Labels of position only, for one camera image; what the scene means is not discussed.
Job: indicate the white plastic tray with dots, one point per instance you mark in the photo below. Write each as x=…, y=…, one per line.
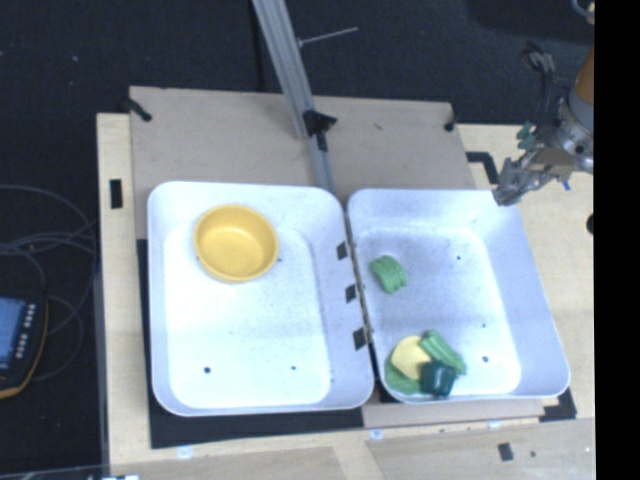
x=250, y=328
x=450, y=293

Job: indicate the brown cardboard board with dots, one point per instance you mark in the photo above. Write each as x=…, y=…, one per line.
x=220, y=133

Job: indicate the yellow bowl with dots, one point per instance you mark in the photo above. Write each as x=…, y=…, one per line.
x=235, y=243

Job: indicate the yellow toy pepper slice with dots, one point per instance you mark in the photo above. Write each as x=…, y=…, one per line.
x=407, y=357

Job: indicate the light green ribbed toy vegetable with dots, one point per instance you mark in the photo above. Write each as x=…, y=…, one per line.
x=442, y=349
x=397, y=382
x=389, y=274

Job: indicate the thin black and white rod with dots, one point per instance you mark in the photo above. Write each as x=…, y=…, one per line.
x=359, y=283

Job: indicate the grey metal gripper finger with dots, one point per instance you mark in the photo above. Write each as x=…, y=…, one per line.
x=529, y=182
x=504, y=188

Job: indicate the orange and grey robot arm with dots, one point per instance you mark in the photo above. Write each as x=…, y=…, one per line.
x=585, y=85

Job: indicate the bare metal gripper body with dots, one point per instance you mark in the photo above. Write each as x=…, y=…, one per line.
x=552, y=159

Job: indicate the dark green toy pepper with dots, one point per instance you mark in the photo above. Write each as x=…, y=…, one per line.
x=437, y=379

